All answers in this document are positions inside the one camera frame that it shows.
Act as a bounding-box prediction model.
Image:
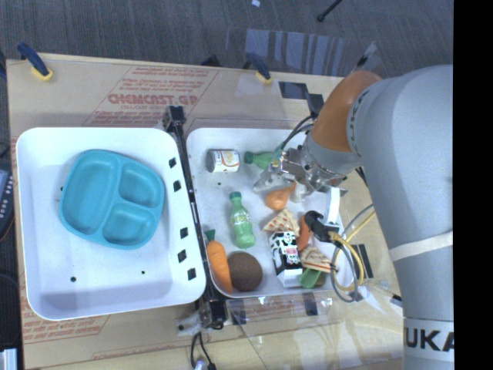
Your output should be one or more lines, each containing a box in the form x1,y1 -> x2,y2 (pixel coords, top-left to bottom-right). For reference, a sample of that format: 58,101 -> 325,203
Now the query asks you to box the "blue divided plate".
58,149 -> 166,251

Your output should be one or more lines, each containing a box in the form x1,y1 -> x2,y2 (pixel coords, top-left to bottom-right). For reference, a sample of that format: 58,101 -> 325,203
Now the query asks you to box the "white and orange can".
205,149 -> 241,174

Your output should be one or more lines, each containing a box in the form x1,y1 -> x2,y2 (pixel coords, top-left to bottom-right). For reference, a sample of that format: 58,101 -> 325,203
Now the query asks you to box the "orange carrot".
204,228 -> 234,294

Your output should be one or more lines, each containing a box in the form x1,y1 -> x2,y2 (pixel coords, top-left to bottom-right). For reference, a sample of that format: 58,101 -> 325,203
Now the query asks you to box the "orange sausage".
295,214 -> 312,252

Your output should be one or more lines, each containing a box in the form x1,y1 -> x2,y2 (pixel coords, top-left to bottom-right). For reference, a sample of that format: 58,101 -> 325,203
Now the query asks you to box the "black block with thin wires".
163,105 -> 188,131
197,298 -> 229,329

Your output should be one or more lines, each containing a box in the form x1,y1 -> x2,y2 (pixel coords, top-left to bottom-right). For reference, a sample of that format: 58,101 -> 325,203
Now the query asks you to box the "green bottle with yellow label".
229,191 -> 257,250

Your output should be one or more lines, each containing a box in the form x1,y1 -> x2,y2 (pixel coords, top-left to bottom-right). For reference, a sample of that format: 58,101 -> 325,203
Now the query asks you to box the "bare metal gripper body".
270,146 -> 347,193

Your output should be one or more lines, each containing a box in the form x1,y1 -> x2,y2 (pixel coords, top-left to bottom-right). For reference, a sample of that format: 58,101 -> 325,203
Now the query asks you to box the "tan sandwich slice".
299,244 -> 334,274

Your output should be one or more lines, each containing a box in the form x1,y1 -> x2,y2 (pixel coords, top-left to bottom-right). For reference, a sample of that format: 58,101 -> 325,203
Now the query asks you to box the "brown cardboard board red print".
5,52 -> 404,370

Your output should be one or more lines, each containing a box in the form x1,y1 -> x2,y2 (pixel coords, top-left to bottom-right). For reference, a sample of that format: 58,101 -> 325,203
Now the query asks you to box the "orange chicken drumstick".
264,183 -> 298,212

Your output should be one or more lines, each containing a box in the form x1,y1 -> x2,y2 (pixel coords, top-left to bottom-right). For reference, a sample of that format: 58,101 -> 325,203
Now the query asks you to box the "thin black and white rod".
173,124 -> 215,304

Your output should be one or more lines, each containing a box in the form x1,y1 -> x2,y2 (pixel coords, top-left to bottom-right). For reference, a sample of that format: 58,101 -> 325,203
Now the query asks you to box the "black cylinder on white bracket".
304,187 -> 342,243

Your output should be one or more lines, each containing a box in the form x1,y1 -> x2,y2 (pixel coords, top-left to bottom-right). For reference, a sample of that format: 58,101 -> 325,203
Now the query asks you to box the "brown round ball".
226,251 -> 264,293

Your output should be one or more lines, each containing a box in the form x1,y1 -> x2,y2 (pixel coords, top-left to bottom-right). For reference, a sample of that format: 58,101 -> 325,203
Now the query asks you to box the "dark green bottle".
244,148 -> 284,170

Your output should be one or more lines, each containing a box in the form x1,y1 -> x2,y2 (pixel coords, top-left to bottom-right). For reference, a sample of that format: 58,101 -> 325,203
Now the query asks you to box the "pizza slice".
262,208 -> 301,235

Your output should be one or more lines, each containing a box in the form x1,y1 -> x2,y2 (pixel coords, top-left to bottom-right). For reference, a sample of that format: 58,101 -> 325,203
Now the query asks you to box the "cow print milk carton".
268,230 -> 304,288

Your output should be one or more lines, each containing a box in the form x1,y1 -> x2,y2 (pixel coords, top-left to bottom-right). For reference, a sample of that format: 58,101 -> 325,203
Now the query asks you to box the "white plastic tray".
15,126 -> 207,321
186,127 -> 356,300

